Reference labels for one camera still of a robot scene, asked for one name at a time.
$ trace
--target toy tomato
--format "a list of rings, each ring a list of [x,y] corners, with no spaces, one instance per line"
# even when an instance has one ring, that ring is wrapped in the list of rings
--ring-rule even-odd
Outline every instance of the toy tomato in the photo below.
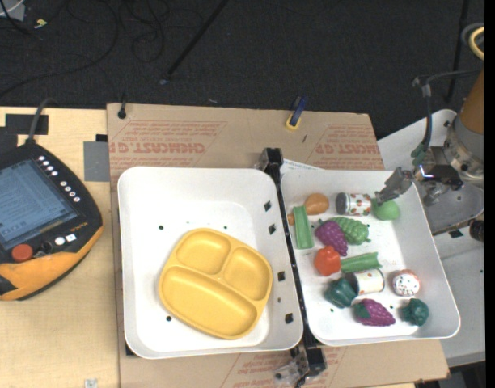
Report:
[[[323,276],[330,276],[341,270],[341,257],[332,246],[326,246],[315,255],[314,266]]]

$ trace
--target toy can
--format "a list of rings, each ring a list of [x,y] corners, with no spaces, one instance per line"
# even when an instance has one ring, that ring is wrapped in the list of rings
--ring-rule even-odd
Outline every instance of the toy can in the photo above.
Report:
[[[350,273],[346,276],[346,280],[352,285],[358,296],[384,290],[384,275],[377,268]]]
[[[336,197],[336,211],[341,216],[367,216],[371,211],[370,194],[340,192]]]

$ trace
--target yellow plate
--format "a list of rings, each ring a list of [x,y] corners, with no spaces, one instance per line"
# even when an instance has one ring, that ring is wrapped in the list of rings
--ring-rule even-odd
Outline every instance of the yellow plate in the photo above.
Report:
[[[220,231],[195,229],[165,263],[158,293],[178,319],[234,340],[255,327],[272,286],[273,271],[261,253]]]

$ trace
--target red button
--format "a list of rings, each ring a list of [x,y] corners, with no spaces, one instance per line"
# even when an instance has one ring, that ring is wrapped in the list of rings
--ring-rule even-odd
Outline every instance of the red button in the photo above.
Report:
[[[12,259],[17,263],[26,262],[34,256],[34,250],[29,244],[18,244],[12,249]]]

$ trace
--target black floor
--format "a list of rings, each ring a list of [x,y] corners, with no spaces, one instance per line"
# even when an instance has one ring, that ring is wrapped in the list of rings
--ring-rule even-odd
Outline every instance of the black floor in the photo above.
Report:
[[[160,79],[222,0],[27,0],[0,17],[0,105],[156,103],[367,112],[377,138],[425,116],[412,80],[453,70],[484,0],[230,0],[171,81]],[[462,8],[467,11],[462,21]],[[463,45],[457,70],[484,62]],[[458,111],[474,78],[433,84]]]

